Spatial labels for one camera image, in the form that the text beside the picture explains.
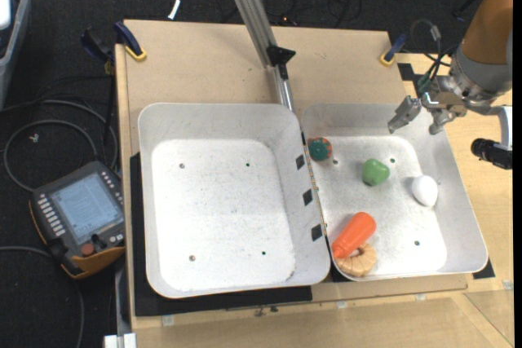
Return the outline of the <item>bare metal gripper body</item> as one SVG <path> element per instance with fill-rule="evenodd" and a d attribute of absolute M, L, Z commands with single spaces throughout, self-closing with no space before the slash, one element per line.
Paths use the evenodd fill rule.
<path fill-rule="evenodd" d="M 429 111 L 445 111 L 464 116 L 468 110 L 486 114 L 494 103 L 494 95 L 457 71 L 448 75 L 429 74 L 421 78 L 421 103 Z"/>

